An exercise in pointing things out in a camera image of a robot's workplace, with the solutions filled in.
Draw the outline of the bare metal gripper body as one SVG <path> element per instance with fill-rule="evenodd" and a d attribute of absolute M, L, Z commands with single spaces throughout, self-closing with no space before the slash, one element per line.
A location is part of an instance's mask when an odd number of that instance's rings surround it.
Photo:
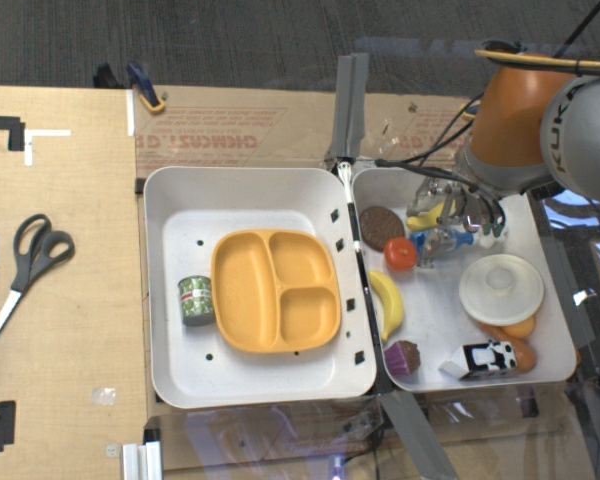
<path fill-rule="evenodd" d="M 504 210 L 497 199 L 489 199 L 482 191 L 459 181 L 427 177 L 407 207 L 407 229 L 463 228 L 463 211 L 469 208 L 481 210 L 481 230 L 477 233 L 504 231 Z"/>

